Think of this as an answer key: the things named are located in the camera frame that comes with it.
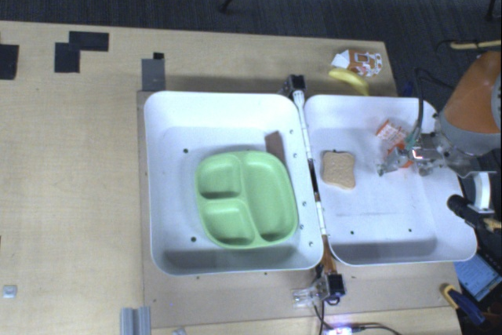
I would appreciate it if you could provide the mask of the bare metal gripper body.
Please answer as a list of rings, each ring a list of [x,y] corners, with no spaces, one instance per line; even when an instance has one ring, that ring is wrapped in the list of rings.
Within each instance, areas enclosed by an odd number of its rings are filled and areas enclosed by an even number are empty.
[[[473,157],[453,146],[440,133],[422,133],[407,152],[414,165],[415,162],[436,161],[437,167],[434,171],[448,168],[459,177],[467,177],[473,173]]]

